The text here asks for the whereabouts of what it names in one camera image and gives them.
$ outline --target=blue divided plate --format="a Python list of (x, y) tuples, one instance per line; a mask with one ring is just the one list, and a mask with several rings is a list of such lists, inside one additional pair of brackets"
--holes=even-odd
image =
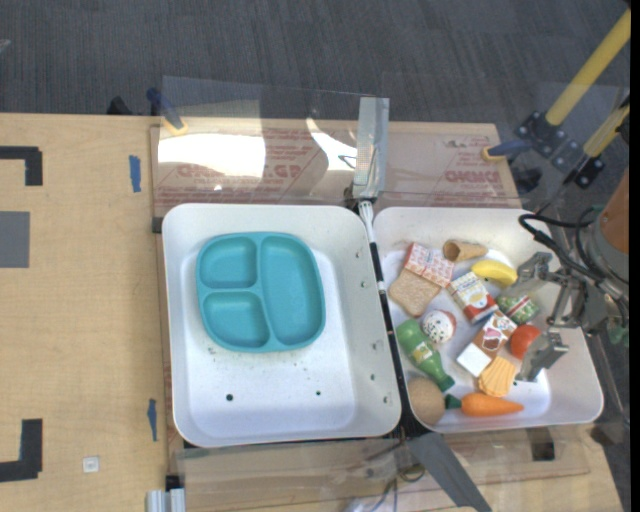
[(292, 235), (212, 238), (198, 254), (196, 283), (207, 333), (230, 350), (301, 348), (324, 329), (324, 292), (315, 257)]

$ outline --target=carrot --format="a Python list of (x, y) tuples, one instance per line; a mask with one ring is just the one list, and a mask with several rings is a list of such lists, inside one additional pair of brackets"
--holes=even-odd
[(469, 393), (462, 397), (462, 412), (467, 416), (498, 416), (524, 410), (517, 402), (484, 393)]

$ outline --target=green bottle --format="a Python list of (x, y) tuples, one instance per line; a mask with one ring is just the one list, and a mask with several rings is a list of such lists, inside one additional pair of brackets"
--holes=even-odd
[(422, 331), (415, 318), (400, 324), (396, 329), (396, 336), (411, 362), (431, 377), (440, 391), (446, 391), (455, 384), (455, 381), (442, 368), (440, 352), (433, 348), (431, 340)]

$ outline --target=yellow banana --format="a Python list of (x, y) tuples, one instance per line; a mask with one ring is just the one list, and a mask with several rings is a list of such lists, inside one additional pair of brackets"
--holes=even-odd
[(518, 273), (509, 265), (496, 260), (480, 260), (471, 266), (478, 277), (493, 279), (502, 286), (511, 286), (518, 280)]

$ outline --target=red tomato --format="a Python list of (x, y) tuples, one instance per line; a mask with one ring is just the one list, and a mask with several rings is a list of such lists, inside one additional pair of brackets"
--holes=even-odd
[(542, 334), (540, 329), (533, 325), (524, 324), (516, 327), (509, 342), (511, 353), (514, 357), (523, 359), (529, 345), (531, 345), (540, 334)]

